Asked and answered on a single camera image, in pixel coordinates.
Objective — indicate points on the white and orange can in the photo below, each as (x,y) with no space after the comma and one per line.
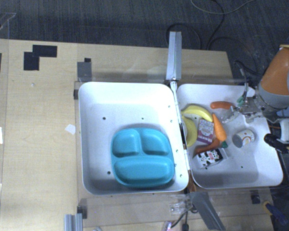
(243,138)

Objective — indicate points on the orange sausage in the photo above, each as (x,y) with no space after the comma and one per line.
(220,105)

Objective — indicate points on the brown sausage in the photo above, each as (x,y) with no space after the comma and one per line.
(206,148)

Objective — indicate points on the yellow banana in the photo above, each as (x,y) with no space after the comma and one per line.
(198,111)
(191,132)

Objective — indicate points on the black cylinder on white bracket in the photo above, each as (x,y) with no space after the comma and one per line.
(275,141)

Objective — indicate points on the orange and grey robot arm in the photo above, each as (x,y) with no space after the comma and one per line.
(277,71)

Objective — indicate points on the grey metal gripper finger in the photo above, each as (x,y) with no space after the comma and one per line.
(232,116)
(236,109)

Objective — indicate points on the blue divided plate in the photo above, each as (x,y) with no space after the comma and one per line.
(142,157)

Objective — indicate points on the white and black carton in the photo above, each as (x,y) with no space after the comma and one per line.
(210,158)

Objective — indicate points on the purple and pink carton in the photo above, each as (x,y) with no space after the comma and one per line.
(205,131)

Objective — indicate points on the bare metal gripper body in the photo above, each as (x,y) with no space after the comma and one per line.
(252,109)

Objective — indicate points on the white plastic tray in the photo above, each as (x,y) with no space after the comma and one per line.
(125,105)
(243,167)

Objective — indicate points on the orange carrot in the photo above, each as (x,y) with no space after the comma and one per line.
(219,129)

